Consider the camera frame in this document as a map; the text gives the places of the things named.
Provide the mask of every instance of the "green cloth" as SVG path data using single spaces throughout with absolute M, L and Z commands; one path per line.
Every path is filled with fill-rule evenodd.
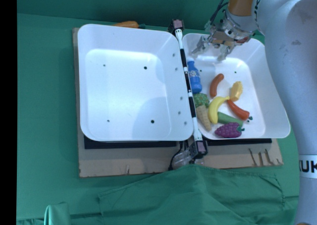
M 17 225 L 292 225 L 274 175 L 187 165 L 99 194 L 101 214 L 49 205 L 43 220 Z

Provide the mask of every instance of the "white label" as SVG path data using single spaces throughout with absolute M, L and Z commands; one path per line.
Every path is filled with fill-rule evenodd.
M 317 179 L 317 155 L 299 155 L 299 176 Z

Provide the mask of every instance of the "yellow banana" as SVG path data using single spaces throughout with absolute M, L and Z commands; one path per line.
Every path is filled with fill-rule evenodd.
M 229 100 L 229 98 L 229 96 L 217 96 L 211 101 L 211 103 L 208 106 L 208 118 L 211 121 L 211 123 L 218 123 L 218 109 L 220 105 L 222 105 L 224 101 Z

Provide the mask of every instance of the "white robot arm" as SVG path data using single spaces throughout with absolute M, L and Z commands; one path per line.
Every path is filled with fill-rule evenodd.
M 208 45 L 224 60 L 255 30 L 265 36 L 266 60 L 293 127 L 299 153 L 300 194 L 295 224 L 317 224 L 317 0 L 230 0 L 220 24 L 208 22 Z

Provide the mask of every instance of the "blue bottle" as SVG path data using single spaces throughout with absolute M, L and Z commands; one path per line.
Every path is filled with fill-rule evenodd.
M 190 85 L 191 85 L 193 94 L 197 94 L 197 93 L 201 92 L 203 87 L 200 83 L 199 72 L 198 72 L 197 68 L 195 68 L 194 63 L 195 62 L 194 62 L 193 58 L 190 57 L 187 59 Z

